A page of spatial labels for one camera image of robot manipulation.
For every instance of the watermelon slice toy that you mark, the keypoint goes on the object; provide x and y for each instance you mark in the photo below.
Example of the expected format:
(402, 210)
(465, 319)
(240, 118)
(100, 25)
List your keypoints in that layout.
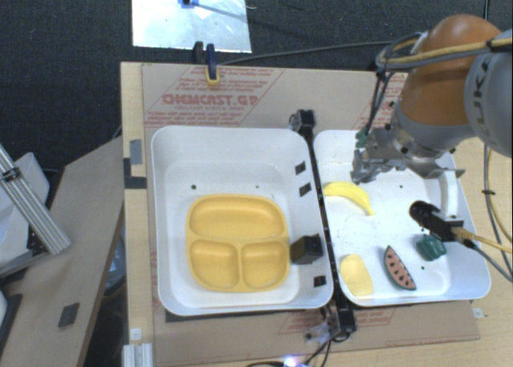
(397, 269)

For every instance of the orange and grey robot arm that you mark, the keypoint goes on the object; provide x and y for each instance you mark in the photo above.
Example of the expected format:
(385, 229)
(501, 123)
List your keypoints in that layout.
(437, 77)

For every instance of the green bell pepper toy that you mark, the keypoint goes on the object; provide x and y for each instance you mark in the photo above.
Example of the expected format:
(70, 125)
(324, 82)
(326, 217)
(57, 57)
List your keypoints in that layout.
(431, 249)

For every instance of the black cylinder on white bracket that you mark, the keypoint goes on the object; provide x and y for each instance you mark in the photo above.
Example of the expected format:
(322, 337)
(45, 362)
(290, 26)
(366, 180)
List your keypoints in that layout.
(431, 219)

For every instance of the pale yellow oval toy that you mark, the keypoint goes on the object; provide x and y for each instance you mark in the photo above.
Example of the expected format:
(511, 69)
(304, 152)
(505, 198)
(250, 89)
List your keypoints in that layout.
(356, 275)

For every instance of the yellow divided plate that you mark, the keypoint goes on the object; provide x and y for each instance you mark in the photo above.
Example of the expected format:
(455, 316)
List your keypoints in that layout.
(236, 237)

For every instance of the white plastic tray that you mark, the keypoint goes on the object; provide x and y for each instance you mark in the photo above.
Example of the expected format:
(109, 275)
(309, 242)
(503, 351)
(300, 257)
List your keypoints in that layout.
(401, 221)
(240, 157)

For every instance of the brown cardboard board red print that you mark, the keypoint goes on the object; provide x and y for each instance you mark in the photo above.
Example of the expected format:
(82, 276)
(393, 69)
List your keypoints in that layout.
(224, 97)

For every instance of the yellow banana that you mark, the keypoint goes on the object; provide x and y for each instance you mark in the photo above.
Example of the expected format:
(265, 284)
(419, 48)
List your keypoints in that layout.
(352, 194)

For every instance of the black box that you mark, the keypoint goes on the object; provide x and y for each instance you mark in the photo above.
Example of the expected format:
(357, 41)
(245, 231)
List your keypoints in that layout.
(306, 250)

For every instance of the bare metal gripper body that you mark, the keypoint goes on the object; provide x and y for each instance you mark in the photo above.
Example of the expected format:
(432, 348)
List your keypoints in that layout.
(390, 149)

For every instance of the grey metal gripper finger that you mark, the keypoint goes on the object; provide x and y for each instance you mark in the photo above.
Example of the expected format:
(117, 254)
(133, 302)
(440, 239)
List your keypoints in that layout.
(373, 171)
(357, 167)

